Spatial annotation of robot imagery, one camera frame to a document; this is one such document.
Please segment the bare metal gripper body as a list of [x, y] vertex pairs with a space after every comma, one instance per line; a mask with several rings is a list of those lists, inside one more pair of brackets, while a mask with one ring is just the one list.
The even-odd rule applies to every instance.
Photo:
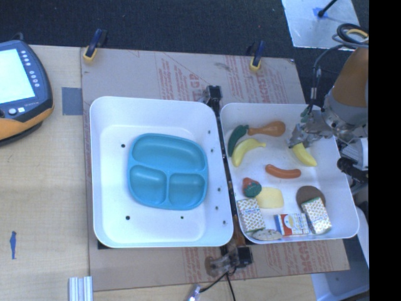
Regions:
[[306, 108], [301, 114], [303, 135], [315, 135], [315, 141], [343, 136], [344, 121], [332, 109]]

